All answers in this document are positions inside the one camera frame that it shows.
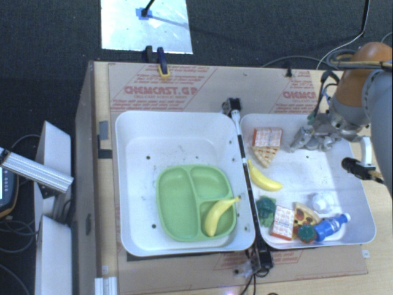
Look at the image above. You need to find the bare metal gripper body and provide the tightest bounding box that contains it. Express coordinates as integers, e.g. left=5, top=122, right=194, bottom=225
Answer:
left=309, top=112, right=370, bottom=141

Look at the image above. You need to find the white plastic tray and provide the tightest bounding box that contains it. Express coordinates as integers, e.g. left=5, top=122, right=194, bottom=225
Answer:
left=115, top=110, right=257, bottom=258
left=239, top=112, right=377, bottom=250

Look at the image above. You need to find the orange and white carton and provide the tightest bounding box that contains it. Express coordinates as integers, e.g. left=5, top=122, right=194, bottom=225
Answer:
left=252, top=127, right=284, bottom=149
left=270, top=205, right=296, bottom=242

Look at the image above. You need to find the tan waffle slice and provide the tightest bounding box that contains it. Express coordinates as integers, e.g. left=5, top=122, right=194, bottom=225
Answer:
left=252, top=145, right=281, bottom=170

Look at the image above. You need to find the yellow banana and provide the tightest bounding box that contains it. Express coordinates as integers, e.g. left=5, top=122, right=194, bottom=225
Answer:
left=247, top=158, right=284, bottom=192
left=204, top=195, right=242, bottom=238

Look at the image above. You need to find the clear plastic bottle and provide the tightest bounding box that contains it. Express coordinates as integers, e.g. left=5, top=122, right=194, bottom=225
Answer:
left=307, top=192, right=336, bottom=213

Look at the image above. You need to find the thin black and white rod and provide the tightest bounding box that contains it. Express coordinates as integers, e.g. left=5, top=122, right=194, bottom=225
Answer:
left=231, top=110, right=265, bottom=258

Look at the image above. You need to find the pizza slice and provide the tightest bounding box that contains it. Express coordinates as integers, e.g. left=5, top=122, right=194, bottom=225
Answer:
left=291, top=202, right=322, bottom=240

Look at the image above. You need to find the green broccoli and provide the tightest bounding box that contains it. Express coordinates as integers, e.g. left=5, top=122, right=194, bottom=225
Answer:
left=255, top=195, right=278, bottom=228

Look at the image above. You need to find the blue bottle with white cap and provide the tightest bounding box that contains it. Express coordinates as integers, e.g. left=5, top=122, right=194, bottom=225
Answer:
left=313, top=212, right=352, bottom=243

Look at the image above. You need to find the red strawberry with green top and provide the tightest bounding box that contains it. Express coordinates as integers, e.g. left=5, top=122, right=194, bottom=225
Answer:
left=297, top=224, right=318, bottom=245

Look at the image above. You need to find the brown cardboard board red print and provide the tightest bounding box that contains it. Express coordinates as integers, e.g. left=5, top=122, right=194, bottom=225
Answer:
left=107, top=61, right=369, bottom=285

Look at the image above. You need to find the green divided plate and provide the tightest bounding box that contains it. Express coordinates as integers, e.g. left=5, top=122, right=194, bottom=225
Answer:
left=155, top=163, right=238, bottom=243

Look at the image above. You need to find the black cylinder on white bracket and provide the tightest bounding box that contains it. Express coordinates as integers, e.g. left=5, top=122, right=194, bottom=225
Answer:
left=341, top=135, right=378, bottom=181

